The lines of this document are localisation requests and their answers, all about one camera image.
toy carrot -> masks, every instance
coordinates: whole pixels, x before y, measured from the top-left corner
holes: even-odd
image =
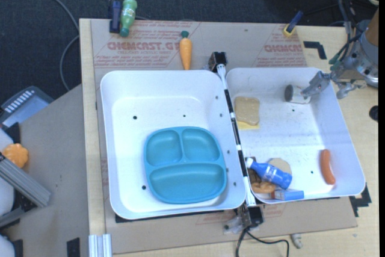
[[[180,59],[182,59],[183,68],[190,70],[193,43],[188,38],[189,33],[187,31],[183,30],[180,34],[182,35],[182,39],[179,42]]]

orange toy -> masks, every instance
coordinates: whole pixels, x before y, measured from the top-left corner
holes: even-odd
[[[185,70],[190,70],[191,53],[193,51],[193,43],[188,38],[188,34],[187,31],[182,31],[182,39],[179,42],[180,59],[182,59],[183,68]]]
[[[328,184],[335,184],[336,178],[330,168],[330,151],[324,149],[321,151],[321,172]]]
[[[28,162],[28,150],[19,143],[9,144],[2,154],[19,168]]]

blue object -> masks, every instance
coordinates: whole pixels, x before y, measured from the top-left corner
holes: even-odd
[[[153,195],[166,203],[196,203],[219,196],[227,184],[217,139],[193,126],[161,129],[144,144],[144,168]]]
[[[253,169],[261,180],[268,181],[287,189],[291,183],[292,175],[285,173],[277,167],[268,163],[257,163],[252,158],[246,160],[247,168]]]
[[[304,192],[301,190],[276,190],[274,192],[274,198],[280,199],[280,200],[299,200],[304,199],[305,195]]]
[[[290,37],[293,34],[293,30],[294,30],[295,26],[297,25],[297,23],[302,18],[302,15],[303,15],[303,12],[298,11],[296,13],[296,15],[294,16],[294,18],[291,20],[291,22],[285,26],[285,28],[283,29],[283,34],[286,37]]]
[[[122,3],[114,1],[110,8],[111,21],[109,22],[109,31],[111,33],[120,32],[120,12],[122,10]]]

toy food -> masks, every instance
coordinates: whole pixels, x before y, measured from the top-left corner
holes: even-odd
[[[235,98],[235,115],[238,121],[249,125],[259,123],[259,99],[237,96]]]
[[[252,183],[251,189],[254,193],[272,193],[276,189],[276,185],[271,182],[255,182]]]
[[[188,38],[188,32],[182,31],[182,39],[179,42],[179,53],[180,53],[180,59],[182,60],[183,68],[185,70],[190,69],[191,64],[191,54],[193,49],[193,43]]]
[[[19,143],[9,144],[2,154],[19,168],[28,162],[28,150]]]
[[[330,151],[328,149],[324,149],[321,151],[320,161],[321,161],[321,172],[326,183],[335,184],[336,178],[334,177],[334,174],[330,168]]]

toy bread slice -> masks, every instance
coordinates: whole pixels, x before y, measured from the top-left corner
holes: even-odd
[[[259,99],[237,96],[235,98],[235,116],[238,121],[257,125],[259,123]]]

